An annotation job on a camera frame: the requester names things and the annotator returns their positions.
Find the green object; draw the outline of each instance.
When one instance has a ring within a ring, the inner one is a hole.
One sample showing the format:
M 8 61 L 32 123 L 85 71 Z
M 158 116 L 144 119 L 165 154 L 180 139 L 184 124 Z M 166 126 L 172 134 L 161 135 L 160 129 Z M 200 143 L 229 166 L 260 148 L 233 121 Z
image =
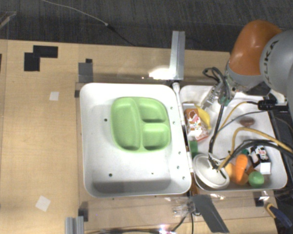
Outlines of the green object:
M 115 144 L 124 151 L 158 151 L 171 140 L 165 106 L 146 97 L 122 97 L 111 108 L 111 129 Z
M 249 175 L 249 183 L 253 187 L 261 187 L 264 184 L 264 176 L 260 172 L 252 172 Z
M 241 153 L 245 154 L 246 156 L 250 154 L 247 149 L 243 149 Z
M 219 100 L 218 100 L 219 104 L 223 104 L 224 106 L 228 106 L 230 103 L 230 100 L 227 99 L 225 96 L 222 96 Z
M 194 158 L 197 154 L 199 154 L 196 141 L 189 141 L 189 147 L 190 147 L 192 158 Z

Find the gray carpet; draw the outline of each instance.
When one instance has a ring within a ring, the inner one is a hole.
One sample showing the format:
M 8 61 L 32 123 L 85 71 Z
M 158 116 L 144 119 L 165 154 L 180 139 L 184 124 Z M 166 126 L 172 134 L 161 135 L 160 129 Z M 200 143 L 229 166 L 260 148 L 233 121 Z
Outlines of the gray carpet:
M 136 46 L 169 48 L 172 30 L 183 30 L 187 49 L 230 51 L 251 20 L 293 29 L 293 0 L 48 1 L 100 18 Z M 103 23 L 40 0 L 0 0 L 4 11 L 17 12 L 9 23 L 10 39 L 129 45 Z

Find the white paper square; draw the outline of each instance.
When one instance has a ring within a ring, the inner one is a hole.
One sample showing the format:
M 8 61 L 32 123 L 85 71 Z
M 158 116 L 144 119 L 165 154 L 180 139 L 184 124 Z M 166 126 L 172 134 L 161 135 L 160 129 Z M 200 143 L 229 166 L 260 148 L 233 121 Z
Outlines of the white paper square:
M 36 203 L 36 207 L 44 212 L 46 212 L 48 210 L 48 207 L 51 203 L 50 199 L 47 199 L 44 196 L 40 196 L 40 198 L 38 199 L 37 203 Z
M 59 100 L 59 92 L 51 92 L 49 100 Z

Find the white sink basin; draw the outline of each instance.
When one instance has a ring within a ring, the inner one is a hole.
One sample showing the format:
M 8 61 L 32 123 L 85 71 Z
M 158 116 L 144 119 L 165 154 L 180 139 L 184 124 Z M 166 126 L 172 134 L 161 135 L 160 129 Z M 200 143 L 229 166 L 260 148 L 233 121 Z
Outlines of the white sink basin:
M 193 86 L 193 85 L 185 86 L 180 91 L 181 102 L 182 103 L 193 102 L 193 103 L 199 104 L 204 99 L 204 97 L 208 94 L 210 89 L 211 89 L 211 86 Z M 236 93 L 234 99 L 230 102 L 228 107 L 225 107 L 221 124 L 225 120 L 229 112 L 238 103 L 242 101 L 246 101 L 246 100 L 257 102 L 262 99 L 263 99 L 262 97 L 258 97 L 258 96 L 247 96 L 243 93 Z M 209 113 L 209 116 L 210 116 L 211 126 L 213 128 L 217 121 L 219 109 L 220 109 L 220 105 L 217 102 L 215 102 L 210 108 L 207 109 L 207 112 Z M 242 114 L 253 112 L 253 111 L 259 111 L 256 105 L 242 104 L 233 112 L 228 122 L 230 122 L 231 119 L 234 119 Z M 251 128 L 257 129 L 272 137 L 275 137 L 273 128 L 269 119 L 269 115 L 267 112 L 263 112 L 259 114 L 251 114 L 248 116 L 255 119 L 255 124 L 251 126 Z M 228 127 L 222 130 L 220 134 L 218 135 L 216 142 L 214 144 L 213 154 L 217 156 L 219 159 L 225 158 L 228 155 L 228 150 L 231 149 L 232 135 L 234 131 L 239 127 L 242 127 L 242 125 L 237 120 L 231 123 L 230 125 L 228 125 Z M 202 154 L 208 153 L 209 141 L 212 134 L 213 134 L 213 131 L 211 132 L 208 138 L 198 142 L 199 153 L 202 153 Z M 236 137 L 235 146 L 237 147 L 245 139 L 258 139 L 258 138 L 264 139 L 262 136 L 257 135 L 255 133 L 241 131 L 238 133 Z M 224 191 L 258 191 L 258 190 L 272 190 L 272 189 L 283 188 L 287 183 L 287 173 L 282 161 L 281 154 L 279 153 L 279 151 L 271 147 L 266 147 L 266 150 L 272 163 L 271 175 L 264 175 L 265 183 L 261 188 L 253 188 L 248 184 L 245 186 L 239 186 L 230 182 L 229 187 L 223 190 Z M 198 182 L 199 182 L 199 186 L 202 189 L 207 191 L 215 191 L 214 189 L 207 187 L 203 182 L 201 181 L 198 181 Z
M 124 151 L 113 140 L 111 106 L 122 97 L 165 106 L 171 141 L 156 151 Z M 80 92 L 84 186 L 94 197 L 182 194 L 191 176 L 175 93 L 164 85 L 89 83 Z

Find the green divided tray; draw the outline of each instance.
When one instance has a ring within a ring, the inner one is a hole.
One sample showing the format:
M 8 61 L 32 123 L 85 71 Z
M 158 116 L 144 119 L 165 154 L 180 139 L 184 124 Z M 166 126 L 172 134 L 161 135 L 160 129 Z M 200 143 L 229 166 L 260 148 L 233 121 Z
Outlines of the green divided tray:
M 111 107 L 115 144 L 125 151 L 158 151 L 170 143 L 170 125 L 165 106 L 146 97 L 122 97 Z

